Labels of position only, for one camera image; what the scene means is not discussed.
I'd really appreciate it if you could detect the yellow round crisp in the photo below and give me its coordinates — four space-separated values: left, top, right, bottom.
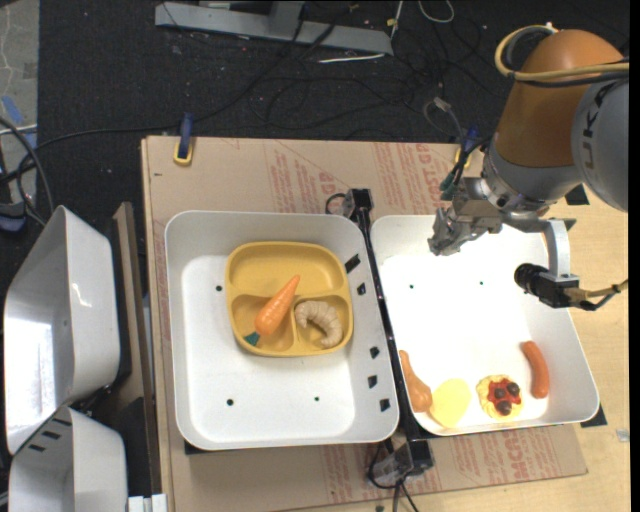
430 378 473 430

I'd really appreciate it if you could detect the black block with thin wires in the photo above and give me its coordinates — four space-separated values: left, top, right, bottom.
344 188 374 222
372 438 435 482

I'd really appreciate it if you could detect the black cylinder on white bracket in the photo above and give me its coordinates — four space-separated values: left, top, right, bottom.
501 209 582 310

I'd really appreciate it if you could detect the thin black rod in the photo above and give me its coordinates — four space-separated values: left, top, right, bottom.
355 208 417 443

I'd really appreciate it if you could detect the brown cardboard board red print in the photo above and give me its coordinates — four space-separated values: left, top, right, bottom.
139 135 589 512

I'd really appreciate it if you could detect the orange carrot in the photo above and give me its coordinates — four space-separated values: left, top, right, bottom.
243 274 302 348

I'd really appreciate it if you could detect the orange sausage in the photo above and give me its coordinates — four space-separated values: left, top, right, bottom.
520 340 551 400

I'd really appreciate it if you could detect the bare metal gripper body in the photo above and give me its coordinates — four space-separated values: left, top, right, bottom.
448 177 504 236

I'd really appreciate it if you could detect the white plastic tray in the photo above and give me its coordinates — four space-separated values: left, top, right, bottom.
163 209 401 452
369 214 601 438

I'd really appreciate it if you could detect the yellow pizza with red sauce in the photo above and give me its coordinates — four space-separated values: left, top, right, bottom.
475 374 525 421

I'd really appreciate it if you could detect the beige croissant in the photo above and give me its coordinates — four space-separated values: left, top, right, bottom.
293 299 345 350

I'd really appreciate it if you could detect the yellow divided plate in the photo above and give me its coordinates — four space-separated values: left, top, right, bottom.
224 241 355 358

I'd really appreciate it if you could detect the orange chicken drumstick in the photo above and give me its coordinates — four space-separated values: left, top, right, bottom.
398 349 434 414

